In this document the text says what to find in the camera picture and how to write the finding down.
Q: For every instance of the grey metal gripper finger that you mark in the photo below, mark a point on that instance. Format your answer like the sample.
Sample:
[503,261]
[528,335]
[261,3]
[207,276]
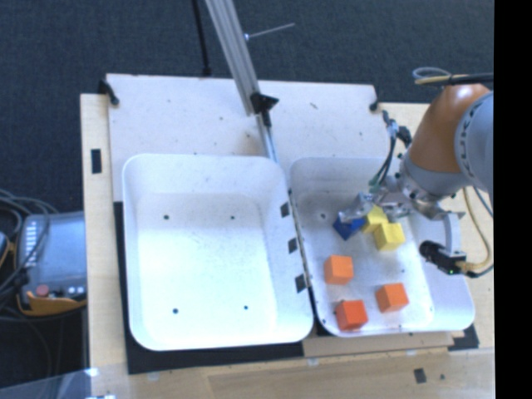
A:
[358,211]
[397,215]

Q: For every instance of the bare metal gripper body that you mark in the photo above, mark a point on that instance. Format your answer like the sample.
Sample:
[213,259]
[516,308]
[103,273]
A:
[415,201]

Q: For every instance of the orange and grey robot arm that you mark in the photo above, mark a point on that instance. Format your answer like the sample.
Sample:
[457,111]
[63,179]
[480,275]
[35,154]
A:
[444,139]

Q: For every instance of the yellow cube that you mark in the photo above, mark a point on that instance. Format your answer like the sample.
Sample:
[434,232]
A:
[390,236]
[374,220]

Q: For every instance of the blue cube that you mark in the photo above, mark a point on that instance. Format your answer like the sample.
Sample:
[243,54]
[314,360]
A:
[344,229]

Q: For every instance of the white plastic tray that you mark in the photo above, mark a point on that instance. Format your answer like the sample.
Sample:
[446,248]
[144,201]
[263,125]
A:
[208,256]
[374,272]

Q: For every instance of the orange cube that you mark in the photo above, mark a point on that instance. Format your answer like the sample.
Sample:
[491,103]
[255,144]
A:
[338,269]
[392,297]
[351,315]

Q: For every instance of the pale flat board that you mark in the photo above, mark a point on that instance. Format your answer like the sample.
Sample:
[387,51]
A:
[187,114]

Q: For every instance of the black cylinder on white bracket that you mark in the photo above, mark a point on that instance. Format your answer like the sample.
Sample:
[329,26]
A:
[438,256]

